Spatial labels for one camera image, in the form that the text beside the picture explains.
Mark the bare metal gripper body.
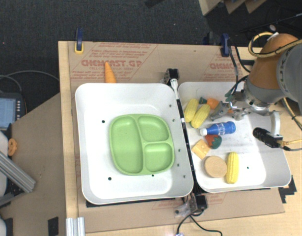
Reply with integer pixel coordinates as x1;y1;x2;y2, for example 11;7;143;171
228;96;271;117

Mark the small orange carrot, green top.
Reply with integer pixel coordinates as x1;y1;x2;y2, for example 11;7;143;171
198;96;220;110

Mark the blue bottle with white cap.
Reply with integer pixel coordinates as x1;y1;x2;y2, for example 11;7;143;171
199;121;237;137

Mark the yellow corn cob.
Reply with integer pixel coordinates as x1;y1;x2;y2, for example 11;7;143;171
183;98;200;123
225;151;240;184
190;103;212;129

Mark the red and green strawberry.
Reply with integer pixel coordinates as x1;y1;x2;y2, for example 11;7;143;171
204;134;223;150

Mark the thin black and white rod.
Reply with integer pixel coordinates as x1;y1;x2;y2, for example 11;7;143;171
170;78;199;199

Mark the yellow cheese wedge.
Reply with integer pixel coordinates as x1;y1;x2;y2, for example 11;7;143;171
191;139;212;160

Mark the white plastic tray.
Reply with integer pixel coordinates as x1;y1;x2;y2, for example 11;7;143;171
74;82;194;206
177;81;292;194

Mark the round tan biscuit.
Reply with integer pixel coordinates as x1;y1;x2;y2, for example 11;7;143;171
204;155;228;179

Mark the brown cardboard board, red print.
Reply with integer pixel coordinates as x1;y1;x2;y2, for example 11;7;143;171
67;41;286;234

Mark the green divided plate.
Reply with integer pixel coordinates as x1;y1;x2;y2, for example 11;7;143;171
109;113;176;177

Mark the long orange carrot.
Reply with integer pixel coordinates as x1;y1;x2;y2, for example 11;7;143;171
104;61;117;84

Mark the orange pretzel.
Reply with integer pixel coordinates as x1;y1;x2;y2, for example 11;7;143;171
7;138;18;157

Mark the black cylinder on white bracket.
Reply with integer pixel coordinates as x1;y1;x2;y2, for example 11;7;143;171
252;110;284;149

